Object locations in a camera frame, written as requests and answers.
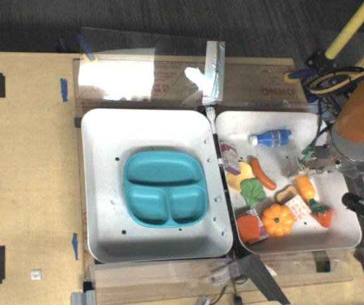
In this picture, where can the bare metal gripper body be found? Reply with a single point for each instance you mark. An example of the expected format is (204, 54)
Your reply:
(324, 160)

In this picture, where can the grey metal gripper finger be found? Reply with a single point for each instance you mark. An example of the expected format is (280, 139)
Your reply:
(293, 170)
(305, 169)

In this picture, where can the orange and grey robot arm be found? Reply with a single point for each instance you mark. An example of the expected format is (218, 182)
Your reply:
(359, 116)

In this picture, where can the orange carrot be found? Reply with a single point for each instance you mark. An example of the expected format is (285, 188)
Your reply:
(305, 187)

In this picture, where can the brown bread slice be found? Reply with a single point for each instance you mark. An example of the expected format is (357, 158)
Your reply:
(286, 195)

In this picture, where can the red sausage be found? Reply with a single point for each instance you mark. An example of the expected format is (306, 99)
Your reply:
(261, 174)

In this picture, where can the white and orange packet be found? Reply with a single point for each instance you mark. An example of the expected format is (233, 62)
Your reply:
(298, 207)

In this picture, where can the blue bottle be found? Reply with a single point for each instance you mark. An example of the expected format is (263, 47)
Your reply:
(273, 138)

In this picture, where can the green broccoli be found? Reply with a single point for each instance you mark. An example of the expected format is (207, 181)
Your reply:
(253, 192)

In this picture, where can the red strawberry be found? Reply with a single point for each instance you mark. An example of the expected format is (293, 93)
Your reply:
(323, 215)

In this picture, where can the orange pumpkin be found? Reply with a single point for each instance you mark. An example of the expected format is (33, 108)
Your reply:
(277, 220)

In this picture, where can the yellow round toy food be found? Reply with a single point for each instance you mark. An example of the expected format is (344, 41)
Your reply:
(237, 180)

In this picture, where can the purple and white carton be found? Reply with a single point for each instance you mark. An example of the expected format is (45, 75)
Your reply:
(230, 159)

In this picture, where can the white plastic tray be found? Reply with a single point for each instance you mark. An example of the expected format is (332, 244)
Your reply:
(337, 234)
(105, 170)

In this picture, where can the orange carton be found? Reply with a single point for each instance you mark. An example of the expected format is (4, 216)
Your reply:
(248, 228)

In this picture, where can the blue divided plate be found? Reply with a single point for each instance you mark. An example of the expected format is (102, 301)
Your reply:
(165, 189)

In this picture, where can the black cylinder on white bracket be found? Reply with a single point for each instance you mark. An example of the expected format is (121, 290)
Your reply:
(358, 203)

